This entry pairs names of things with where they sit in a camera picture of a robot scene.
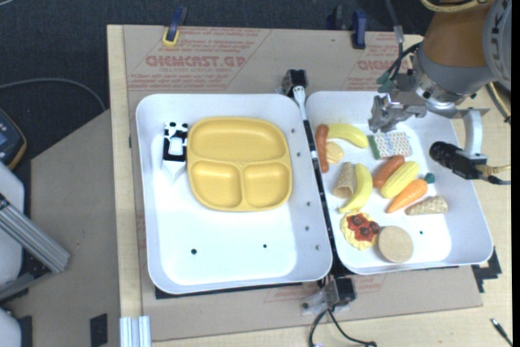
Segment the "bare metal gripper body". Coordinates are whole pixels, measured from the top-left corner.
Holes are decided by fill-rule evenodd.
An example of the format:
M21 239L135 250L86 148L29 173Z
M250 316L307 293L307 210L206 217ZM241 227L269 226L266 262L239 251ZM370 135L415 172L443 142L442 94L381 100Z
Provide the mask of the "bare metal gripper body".
M427 112L453 118L464 95L453 93L439 86L423 73L398 74L388 93L392 108L406 116L423 117Z

